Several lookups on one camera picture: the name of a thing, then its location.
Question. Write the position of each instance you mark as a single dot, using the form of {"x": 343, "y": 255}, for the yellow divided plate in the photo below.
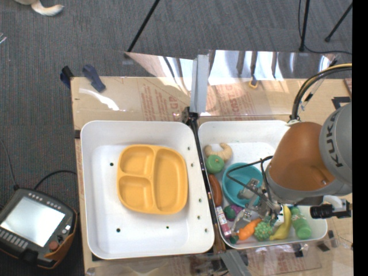
{"x": 169, "y": 180}

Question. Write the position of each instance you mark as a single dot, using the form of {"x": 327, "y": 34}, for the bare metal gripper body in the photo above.
{"x": 266, "y": 204}

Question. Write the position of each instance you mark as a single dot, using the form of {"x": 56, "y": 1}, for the black cylinder on white bracket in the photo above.
{"x": 323, "y": 211}

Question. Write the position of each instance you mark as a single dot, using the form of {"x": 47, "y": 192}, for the teal bowl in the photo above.
{"x": 234, "y": 188}

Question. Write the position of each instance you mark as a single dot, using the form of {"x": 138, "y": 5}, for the brown toy sausage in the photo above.
{"x": 215, "y": 190}

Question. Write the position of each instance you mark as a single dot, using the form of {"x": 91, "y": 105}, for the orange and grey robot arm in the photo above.
{"x": 299, "y": 160}

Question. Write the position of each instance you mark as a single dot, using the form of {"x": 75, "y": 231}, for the green toy grapes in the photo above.
{"x": 263, "y": 231}

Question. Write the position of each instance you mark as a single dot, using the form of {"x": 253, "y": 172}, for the yellow banana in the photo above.
{"x": 284, "y": 230}

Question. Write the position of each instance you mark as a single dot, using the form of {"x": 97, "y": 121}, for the white plastic tray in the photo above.
{"x": 247, "y": 134}
{"x": 103, "y": 234}

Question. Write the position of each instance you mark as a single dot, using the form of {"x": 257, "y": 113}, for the orange toy carrot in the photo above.
{"x": 247, "y": 231}

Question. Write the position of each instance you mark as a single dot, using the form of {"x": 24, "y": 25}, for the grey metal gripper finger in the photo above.
{"x": 243, "y": 218}
{"x": 245, "y": 193}

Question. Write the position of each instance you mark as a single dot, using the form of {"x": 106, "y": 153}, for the green toy apple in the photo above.
{"x": 213, "y": 165}

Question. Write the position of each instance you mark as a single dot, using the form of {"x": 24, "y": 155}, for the beige toy croissant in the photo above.
{"x": 222, "y": 153}

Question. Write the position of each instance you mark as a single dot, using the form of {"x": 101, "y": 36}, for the green plastic bottle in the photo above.
{"x": 300, "y": 226}

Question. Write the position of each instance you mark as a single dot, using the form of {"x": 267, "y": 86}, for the black stand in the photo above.
{"x": 304, "y": 19}
{"x": 146, "y": 19}

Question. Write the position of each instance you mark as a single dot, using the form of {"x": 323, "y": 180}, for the brown cardboard board red print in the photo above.
{"x": 126, "y": 99}

